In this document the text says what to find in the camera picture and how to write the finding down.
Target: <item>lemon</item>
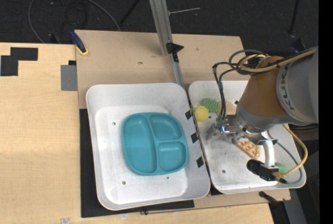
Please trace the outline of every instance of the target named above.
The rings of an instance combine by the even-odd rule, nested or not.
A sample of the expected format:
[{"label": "lemon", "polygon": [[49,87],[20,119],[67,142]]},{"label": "lemon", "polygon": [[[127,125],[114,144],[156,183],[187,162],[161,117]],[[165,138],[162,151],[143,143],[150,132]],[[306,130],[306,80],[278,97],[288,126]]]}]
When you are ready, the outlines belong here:
[{"label": "lemon", "polygon": [[209,111],[203,105],[199,105],[194,108],[194,114],[198,122],[204,122],[209,118]]}]

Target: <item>teal divided plate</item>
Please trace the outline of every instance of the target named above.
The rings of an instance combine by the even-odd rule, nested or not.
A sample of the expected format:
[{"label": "teal divided plate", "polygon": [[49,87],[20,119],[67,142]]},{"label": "teal divided plate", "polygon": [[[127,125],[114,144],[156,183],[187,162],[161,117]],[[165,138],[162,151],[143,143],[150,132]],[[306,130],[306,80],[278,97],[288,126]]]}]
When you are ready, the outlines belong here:
[{"label": "teal divided plate", "polygon": [[173,173],[187,163],[184,131],[169,114],[130,115],[123,122],[121,135],[127,164],[139,175]]}]

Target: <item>black bracket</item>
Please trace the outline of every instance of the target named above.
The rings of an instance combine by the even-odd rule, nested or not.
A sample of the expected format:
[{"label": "black bracket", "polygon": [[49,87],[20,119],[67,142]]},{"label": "black bracket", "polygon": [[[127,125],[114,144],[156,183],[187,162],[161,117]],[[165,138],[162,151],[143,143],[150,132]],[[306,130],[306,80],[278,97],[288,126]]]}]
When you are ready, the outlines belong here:
[{"label": "black bracket", "polygon": [[177,63],[179,63],[178,55],[177,53],[182,50],[184,47],[175,43],[167,43],[166,44],[166,50],[168,51],[168,54],[172,54],[173,60]]}]

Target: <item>green object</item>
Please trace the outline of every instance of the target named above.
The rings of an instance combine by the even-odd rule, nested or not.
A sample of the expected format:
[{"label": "green object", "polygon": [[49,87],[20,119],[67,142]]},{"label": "green object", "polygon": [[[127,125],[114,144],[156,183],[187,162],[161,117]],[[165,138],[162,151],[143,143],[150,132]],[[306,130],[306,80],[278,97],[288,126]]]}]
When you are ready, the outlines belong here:
[{"label": "green object", "polygon": [[211,112],[217,112],[220,108],[220,104],[210,98],[205,98],[202,100],[201,105],[208,109],[208,111]]},{"label": "green object", "polygon": [[275,165],[279,168],[279,173],[286,173],[287,172],[287,169],[285,167],[285,165],[281,164],[281,163],[278,163],[278,162],[275,162]]}]

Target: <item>metal bar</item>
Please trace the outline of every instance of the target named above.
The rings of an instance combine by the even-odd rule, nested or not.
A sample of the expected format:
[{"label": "metal bar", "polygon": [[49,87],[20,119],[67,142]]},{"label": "metal bar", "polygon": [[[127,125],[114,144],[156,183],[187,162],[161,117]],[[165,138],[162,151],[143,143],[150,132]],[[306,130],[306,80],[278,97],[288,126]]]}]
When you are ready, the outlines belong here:
[{"label": "metal bar", "polygon": [[167,43],[172,43],[172,34],[169,21],[169,12],[165,0],[149,0],[157,34],[160,40],[162,55],[169,55],[175,82],[185,88],[183,76],[178,62],[175,62],[172,54],[168,53]]}]

